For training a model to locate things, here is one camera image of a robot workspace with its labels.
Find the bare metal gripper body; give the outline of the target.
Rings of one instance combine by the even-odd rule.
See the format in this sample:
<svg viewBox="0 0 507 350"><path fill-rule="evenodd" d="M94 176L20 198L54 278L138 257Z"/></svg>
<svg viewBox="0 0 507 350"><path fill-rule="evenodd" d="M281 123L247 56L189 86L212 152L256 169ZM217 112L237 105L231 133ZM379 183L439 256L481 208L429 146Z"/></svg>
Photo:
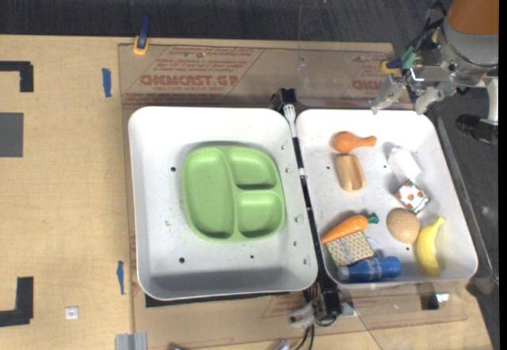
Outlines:
<svg viewBox="0 0 507 350"><path fill-rule="evenodd" d="M473 40L459 47L443 40L426 40L415 52L406 80L419 88L450 83L475 87L498 65L498 45L488 40Z"/></svg>

